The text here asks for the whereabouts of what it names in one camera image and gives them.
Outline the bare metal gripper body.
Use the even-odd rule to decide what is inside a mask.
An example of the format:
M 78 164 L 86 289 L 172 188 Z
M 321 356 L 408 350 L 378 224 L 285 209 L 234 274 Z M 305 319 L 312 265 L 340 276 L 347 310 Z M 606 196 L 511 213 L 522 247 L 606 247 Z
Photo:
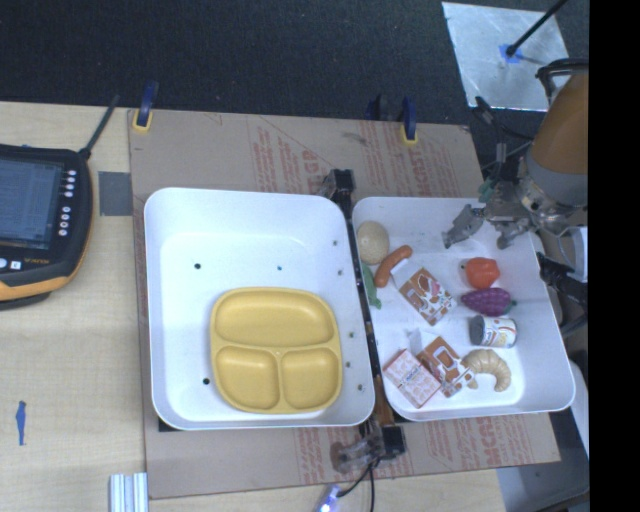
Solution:
M 484 218 L 494 227 L 498 222 L 525 219 L 529 231 L 543 230 L 560 236 L 568 228 L 568 207 L 530 178 L 521 178 L 516 183 L 489 180 L 481 188 L 480 202 L 485 204 Z

